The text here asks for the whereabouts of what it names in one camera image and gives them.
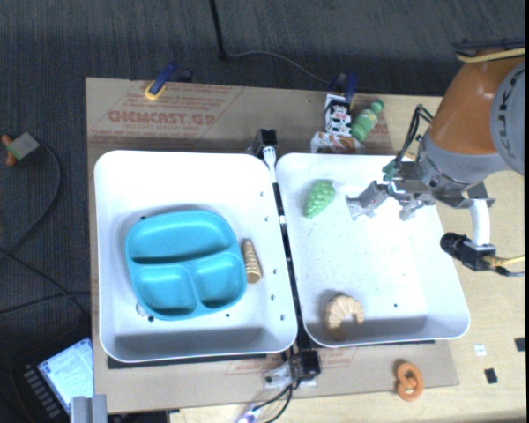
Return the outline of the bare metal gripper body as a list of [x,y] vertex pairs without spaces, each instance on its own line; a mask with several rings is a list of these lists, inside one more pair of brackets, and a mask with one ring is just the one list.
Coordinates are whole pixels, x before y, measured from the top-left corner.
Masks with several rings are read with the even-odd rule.
[[487,207],[495,203],[483,182],[457,182],[427,162],[391,161],[387,165],[387,182],[388,193],[401,203],[441,202],[454,209],[468,209],[477,201]]

